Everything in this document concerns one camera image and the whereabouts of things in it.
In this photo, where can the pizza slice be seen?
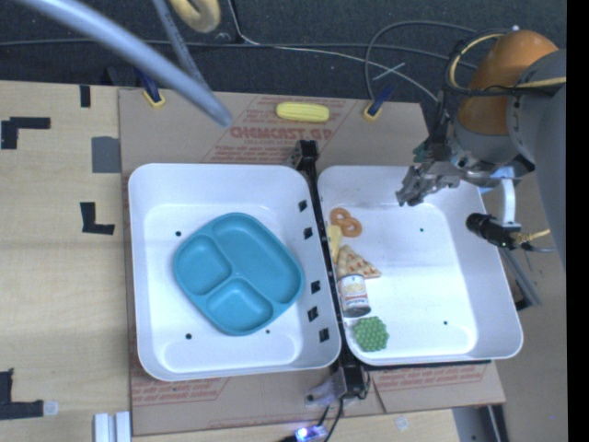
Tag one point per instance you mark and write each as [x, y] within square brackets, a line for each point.
[354, 261]

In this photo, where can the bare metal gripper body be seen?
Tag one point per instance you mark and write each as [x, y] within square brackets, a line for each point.
[439, 175]

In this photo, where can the yellow cheese wedge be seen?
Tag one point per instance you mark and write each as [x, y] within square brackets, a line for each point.
[335, 242]

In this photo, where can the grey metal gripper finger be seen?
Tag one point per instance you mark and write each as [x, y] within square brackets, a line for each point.
[417, 198]
[403, 196]

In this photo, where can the black cylinder on white bracket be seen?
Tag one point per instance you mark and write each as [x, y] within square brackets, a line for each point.
[488, 229]

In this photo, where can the small white and red can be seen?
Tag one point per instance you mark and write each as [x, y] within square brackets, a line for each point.
[353, 295]

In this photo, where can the yellow corn cob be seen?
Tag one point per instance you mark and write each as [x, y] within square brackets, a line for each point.
[303, 112]

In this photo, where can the blue divided plate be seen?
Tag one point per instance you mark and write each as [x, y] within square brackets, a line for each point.
[237, 274]

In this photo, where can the white plastic tray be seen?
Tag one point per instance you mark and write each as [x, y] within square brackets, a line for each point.
[432, 283]
[156, 293]

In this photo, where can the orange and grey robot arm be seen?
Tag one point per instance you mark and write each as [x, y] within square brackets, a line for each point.
[529, 108]

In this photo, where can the orange pretzel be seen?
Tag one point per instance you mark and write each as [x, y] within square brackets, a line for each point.
[350, 228]

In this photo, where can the green grapes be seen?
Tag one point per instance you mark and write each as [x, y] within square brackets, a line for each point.
[371, 334]

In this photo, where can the brown cardboard board, red print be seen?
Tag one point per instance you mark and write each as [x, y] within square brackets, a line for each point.
[184, 127]

